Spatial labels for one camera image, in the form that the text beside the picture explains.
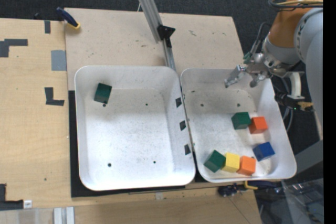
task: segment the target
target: yellow block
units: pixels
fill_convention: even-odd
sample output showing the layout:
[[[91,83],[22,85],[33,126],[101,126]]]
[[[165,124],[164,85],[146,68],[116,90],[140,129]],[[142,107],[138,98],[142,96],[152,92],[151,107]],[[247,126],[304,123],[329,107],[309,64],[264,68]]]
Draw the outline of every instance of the yellow block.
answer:
[[[240,166],[240,156],[238,154],[227,152],[225,154],[226,161],[222,167],[222,170],[228,171],[231,173],[237,172]]]

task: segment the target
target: wooden table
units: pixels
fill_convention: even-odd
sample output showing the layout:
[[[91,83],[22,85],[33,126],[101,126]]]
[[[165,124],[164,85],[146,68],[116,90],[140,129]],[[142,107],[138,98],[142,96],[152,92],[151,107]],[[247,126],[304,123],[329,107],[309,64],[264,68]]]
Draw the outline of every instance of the wooden table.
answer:
[[[28,40],[28,46],[10,46],[9,56],[0,58],[0,183],[7,184],[6,200],[31,200],[33,208],[45,211],[75,206],[79,223],[93,223],[94,218],[97,223],[111,218],[131,223],[137,217],[154,223],[159,216],[167,223],[223,218],[261,223],[254,193],[223,198],[215,187],[224,184],[192,182],[183,190],[159,195],[71,197],[68,91],[74,88],[76,70],[95,64],[164,65],[164,57],[142,13],[67,11],[81,23],[80,31],[51,21],[47,34],[43,20],[0,19],[0,41]],[[171,41],[178,74],[189,67],[241,64],[243,53],[231,17],[160,15],[164,25],[176,28]],[[66,51],[67,71],[52,70],[53,50]],[[53,87],[54,99],[64,100],[64,105],[46,105],[45,87]]]

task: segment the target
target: green block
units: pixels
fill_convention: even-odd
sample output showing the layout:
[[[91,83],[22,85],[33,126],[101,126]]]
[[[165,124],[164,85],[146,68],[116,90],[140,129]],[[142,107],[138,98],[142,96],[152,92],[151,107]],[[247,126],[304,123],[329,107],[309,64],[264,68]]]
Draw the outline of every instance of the green block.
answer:
[[[235,130],[246,129],[251,124],[248,112],[237,112],[231,119]]]
[[[112,86],[99,83],[96,93],[94,95],[94,100],[100,103],[107,104],[110,98],[111,90],[112,90]]]
[[[205,161],[204,166],[214,173],[217,172],[223,166],[225,162],[225,156],[223,156],[218,151],[214,150],[208,159]]]

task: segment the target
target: black tape marking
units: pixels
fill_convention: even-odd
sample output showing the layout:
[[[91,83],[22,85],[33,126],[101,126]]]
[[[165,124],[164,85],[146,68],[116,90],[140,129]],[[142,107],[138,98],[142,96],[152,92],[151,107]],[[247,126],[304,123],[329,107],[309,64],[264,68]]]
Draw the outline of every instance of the black tape marking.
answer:
[[[9,46],[6,42],[0,41],[0,57],[9,56]]]
[[[5,39],[9,46],[28,46],[28,39]]]
[[[184,145],[184,153],[185,155],[188,155],[189,153],[191,153],[191,150],[188,144]]]
[[[177,98],[175,101],[176,101],[176,107],[178,108],[182,104],[181,97]]]
[[[23,200],[6,201],[6,184],[0,184],[0,211],[23,209]]]
[[[46,34],[51,33],[50,21],[48,21],[48,20],[44,21],[44,33],[46,33]]]
[[[185,128],[186,128],[186,124],[185,124],[185,121],[181,121],[180,122],[180,129],[181,129],[181,131],[183,131]]]
[[[0,57],[8,58],[10,46],[28,46],[28,39],[5,39],[0,41]]]
[[[54,89],[53,87],[45,87],[44,88],[45,92],[46,92],[46,104],[50,104],[50,105],[64,105],[64,100],[54,100]]]

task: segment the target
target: orange block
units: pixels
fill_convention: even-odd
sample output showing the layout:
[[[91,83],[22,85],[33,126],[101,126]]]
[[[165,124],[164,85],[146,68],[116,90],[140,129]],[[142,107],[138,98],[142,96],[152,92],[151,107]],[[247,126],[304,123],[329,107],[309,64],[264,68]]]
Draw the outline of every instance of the orange block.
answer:
[[[268,129],[266,120],[264,117],[253,117],[251,124],[248,126],[251,134],[260,134]]]
[[[250,176],[256,171],[256,159],[247,156],[240,157],[240,168],[237,173]]]

